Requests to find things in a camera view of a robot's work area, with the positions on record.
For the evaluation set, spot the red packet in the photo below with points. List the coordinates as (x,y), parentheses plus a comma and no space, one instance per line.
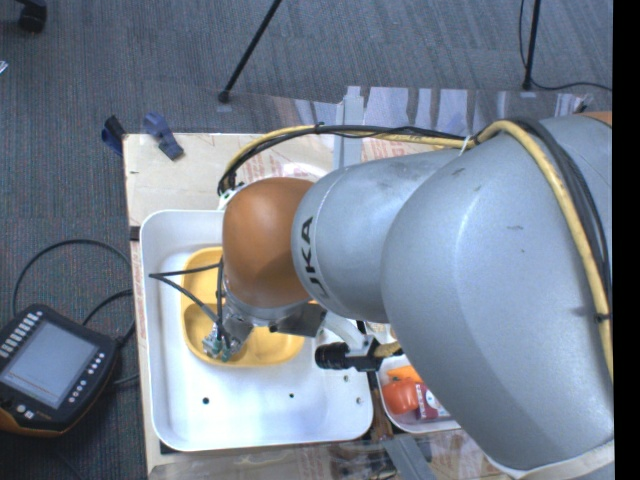
(431,404)

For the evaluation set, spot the yellow divided plate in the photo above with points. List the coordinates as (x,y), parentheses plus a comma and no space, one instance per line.
(200,278)

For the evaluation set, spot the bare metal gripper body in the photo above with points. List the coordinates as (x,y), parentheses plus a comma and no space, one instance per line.
(300,322)

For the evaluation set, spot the orange toy pepper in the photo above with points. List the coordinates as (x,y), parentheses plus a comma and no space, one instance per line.
(400,397)

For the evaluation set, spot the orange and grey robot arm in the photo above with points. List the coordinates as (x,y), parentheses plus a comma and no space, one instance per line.
(450,268)

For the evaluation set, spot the black cylinder on white bracket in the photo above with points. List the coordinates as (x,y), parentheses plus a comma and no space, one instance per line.
(361,357)

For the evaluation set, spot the black stand pole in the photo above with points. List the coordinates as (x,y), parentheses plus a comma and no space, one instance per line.
(533,33)
(255,40)

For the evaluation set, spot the orange carrot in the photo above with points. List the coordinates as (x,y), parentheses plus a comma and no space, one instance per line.
(404,372)

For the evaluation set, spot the white plastic tray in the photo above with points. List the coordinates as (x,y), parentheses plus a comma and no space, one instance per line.
(260,408)
(400,424)

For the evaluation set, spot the black chair base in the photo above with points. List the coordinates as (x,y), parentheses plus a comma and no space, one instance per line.
(27,8)

